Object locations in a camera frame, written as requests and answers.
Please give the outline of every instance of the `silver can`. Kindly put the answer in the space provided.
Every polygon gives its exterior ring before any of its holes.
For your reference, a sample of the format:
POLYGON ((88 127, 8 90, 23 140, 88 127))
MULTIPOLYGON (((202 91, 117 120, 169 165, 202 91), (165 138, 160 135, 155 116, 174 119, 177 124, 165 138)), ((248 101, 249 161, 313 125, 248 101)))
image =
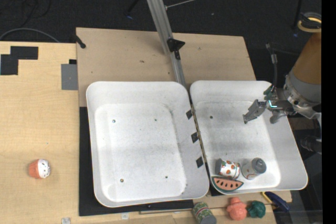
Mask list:
POLYGON ((254 158, 252 161, 243 165, 241 168, 242 174, 246 179, 252 180, 258 175, 266 172, 266 163, 261 158, 254 158))

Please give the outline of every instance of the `can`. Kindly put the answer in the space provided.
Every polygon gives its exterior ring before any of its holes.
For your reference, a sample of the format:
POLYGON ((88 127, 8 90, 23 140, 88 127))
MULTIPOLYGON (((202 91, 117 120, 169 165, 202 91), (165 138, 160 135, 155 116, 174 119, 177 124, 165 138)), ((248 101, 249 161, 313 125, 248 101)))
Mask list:
POLYGON ((212 214, 211 210, 208 208, 208 204, 201 201, 195 204, 193 208, 193 215, 197 220, 198 224, 216 224, 217 219, 212 214))
POLYGON ((252 180, 266 171, 266 163, 261 158, 254 158, 252 161, 243 165, 242 174, 246 179, 252 180))
POLYGON ((215 173, 228 179, 236 179, 240 174, 240 163, 218 159, 215 173))

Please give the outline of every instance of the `red toy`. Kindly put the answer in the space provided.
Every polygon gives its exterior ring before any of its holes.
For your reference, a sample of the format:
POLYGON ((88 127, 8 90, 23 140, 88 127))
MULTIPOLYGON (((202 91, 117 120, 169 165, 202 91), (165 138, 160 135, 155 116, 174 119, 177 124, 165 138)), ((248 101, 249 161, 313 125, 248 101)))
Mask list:
POLYGON ((244 204, 238 197, 234 197, 230 201, 231 205, 227 207, 227 211, 233 220, 243 220, 247 216, 246 204, 244 204))

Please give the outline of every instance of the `white tray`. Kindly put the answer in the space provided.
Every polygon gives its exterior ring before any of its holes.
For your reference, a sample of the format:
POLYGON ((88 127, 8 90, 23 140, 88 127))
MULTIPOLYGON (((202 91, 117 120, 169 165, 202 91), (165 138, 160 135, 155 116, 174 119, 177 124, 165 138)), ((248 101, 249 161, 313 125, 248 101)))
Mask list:
POLYGON ((244 165, 255 157, 262 158, 267 170, 253 180, 240 172, 237 180, 244 184, 234 195, 272 190, 298 190, 307 185, 308 177, 287 117, 275 124, 266 110, 255 120, 244 123, 255 99, 264 100, 266 81, 196 81, 190 93, 204 146, 209 173, 215 176, 215 162, 221 158, 244 165))
POLYGON ((87 88, 93 187, 107 207, 203 197, 209 180, 188 92, 176 82, 87 88))

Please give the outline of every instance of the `black bracket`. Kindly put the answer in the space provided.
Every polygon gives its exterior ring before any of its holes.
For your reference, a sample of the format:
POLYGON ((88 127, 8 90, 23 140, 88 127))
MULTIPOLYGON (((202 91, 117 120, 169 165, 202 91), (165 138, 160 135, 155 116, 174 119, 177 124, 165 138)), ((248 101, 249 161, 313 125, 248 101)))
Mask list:
POLYGON ((180 57, 179 49, 181 49, 183 47, 185 42, 170 38, 170 39, 167 40, 167 44, 168 44, 170 52, 174 52, 175 53, 175 58, 177 60, 180 60, 181 57, 180 57))

